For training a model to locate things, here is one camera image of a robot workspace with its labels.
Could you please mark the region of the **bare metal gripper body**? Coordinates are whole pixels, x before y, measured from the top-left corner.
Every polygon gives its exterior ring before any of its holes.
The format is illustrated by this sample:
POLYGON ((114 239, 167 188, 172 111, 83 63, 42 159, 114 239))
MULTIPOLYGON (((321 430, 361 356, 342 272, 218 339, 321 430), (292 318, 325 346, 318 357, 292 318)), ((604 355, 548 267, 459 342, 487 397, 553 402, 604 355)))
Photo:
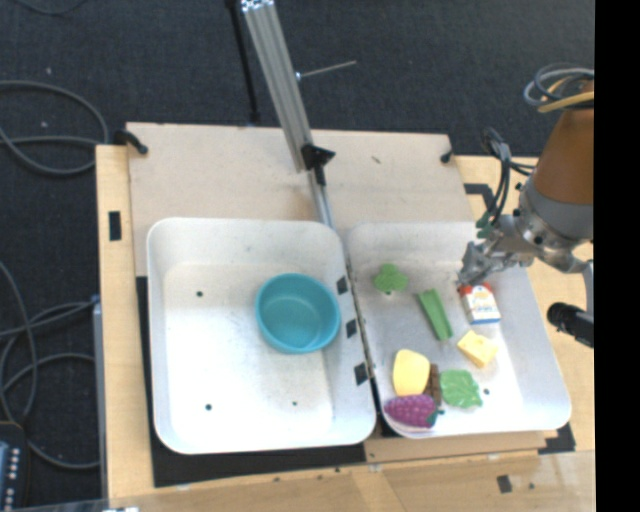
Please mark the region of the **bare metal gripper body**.
POLYGON ((476 223, 476 240, 467 244, 461 273, 494 273, 529 266, 535 259, 563 273, 576 271, 576 241, 554 230, 536 215, 502 215, 476 223))

